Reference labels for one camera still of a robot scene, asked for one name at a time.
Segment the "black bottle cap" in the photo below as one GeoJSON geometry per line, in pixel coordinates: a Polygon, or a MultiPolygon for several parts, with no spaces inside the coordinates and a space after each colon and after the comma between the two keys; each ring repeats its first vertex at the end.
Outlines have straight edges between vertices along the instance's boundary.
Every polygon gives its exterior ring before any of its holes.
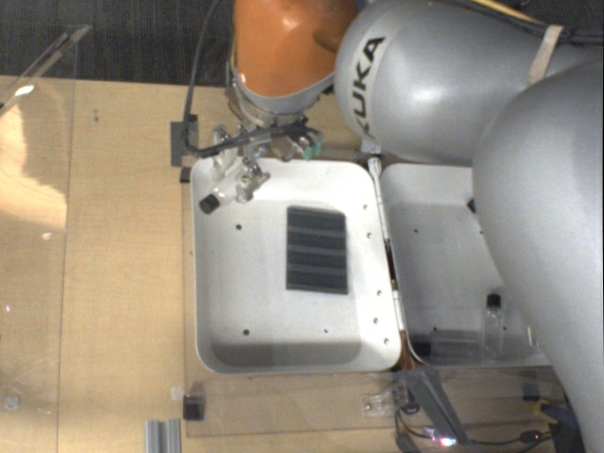
{"type": "Polygon", "coordinates": [[[488,294],[487,295],[487,308],[488,309],[501,309],[501,295],[488,294]]]}
{"type": "Polygon", "coordinates": [[[220,207],[220,201],[218,201],[218,198],[213,194],[209,194],[199,202],[199,208],[207,215],[215,211],[218,207],[220,207]]]}

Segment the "wooden surface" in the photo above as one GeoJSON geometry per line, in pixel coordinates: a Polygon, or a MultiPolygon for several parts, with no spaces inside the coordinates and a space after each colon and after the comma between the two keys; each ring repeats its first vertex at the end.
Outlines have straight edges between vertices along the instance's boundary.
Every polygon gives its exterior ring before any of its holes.
{"type": "MultiPolygon", "coordinates": [[[[168,129],[181,118],[184,97],[185,89],[176,86],[75,83],[71,170],[65,188],[54,188],[69,205],[60,377],[56,364],[52,377],[59,408],[45,427],[48,435],[26,429],[27,441],[14,451],[58,446],[59,453],[139,453],[146,420],[180,417],[180,400],[172,394],[186,380],[182,190],[179,170],[169,164],[168,129]]],[[[310,126],[329,130],[327,149],[342,153],[359,140],[333,104],[324,98],[310,126]]],[[[193,110],[202,135],[221,123],[229,130],[236,124],[220,90],[200,90],[193,110]]],[[[42,119],[39,126],[53,129],[53,122],[42,119]]],[[[64,157],[61,151],[47,165],[67,173],[64,157]]],[[[36,220],[35,213],[19,216],[27,227],[36,220]]],[[[60,220],[53,227],[60,230],[60,220]]],[[[19,277],[35,281],[36,265],[26,263],[21,257],[14,265],[24,267],[19,277]]],[[[56,270],[62,267],[56,264],[56,270]]],[[[31,287],[24,284],[27,296],[31,287]]],[[[36,313],[43,316],[43,310],[36,313]]],[[[43,338],[48,330],[54,329],[31,329],[23,336],[25,347],[36,343],[32,334],[43,338]]],[[[393,428],[217,438],[184,433],[183,426],[184,452],[397,451],[393,428]]],[[[497,431],[497,437],[505,434],[497,431]]]]}

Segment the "beige strap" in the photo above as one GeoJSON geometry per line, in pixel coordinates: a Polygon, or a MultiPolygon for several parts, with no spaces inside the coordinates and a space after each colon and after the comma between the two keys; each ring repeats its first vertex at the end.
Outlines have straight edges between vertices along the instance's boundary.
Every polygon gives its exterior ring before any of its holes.
{"type": "Polygon", "coordinates": [[[556,49],[560,34],[562,34],[562,29],[563,27],[561,25],[550,25],[545,31],[544,39],[537,51],[535,60],[530,66],[527,80],[528,86],[532,86],[535,82],[538,82],[545,77],[547,67],[549,67],[549,62],[551,61],[551,56],[556,49]]]}

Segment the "clear bottle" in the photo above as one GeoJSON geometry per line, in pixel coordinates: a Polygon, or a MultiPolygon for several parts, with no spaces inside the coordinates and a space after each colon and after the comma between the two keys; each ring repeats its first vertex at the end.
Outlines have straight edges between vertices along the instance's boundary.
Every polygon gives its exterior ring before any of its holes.
{"type": "Polygon", "coordinates": [[[487,295],[487,307],[484,312],[482,354],[489,359],[498,359],[503,355],[504,314],[499,292],[499,289],[495,289],[487,295]]]}

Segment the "gray carpet floor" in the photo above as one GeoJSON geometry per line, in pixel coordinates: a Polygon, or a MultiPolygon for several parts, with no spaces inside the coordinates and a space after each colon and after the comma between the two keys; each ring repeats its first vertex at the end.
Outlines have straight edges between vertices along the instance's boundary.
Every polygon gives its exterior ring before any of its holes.
{"type": "MultiPolygon", "coordinates": [[[[520,8],[526,0],[498,0],[520,8]]],[[[20,74],[66,25],[92,25],[79,47],[85,79],[183,84],[211,0],[0,0],[0,74],[20,74]]],[[[603,0],[530,0],[522,10],[549,23],[601,28],[603,0]]],[[[199,82],[220,84],[229,46],[226,5],[210,28],[199,82]]]]}

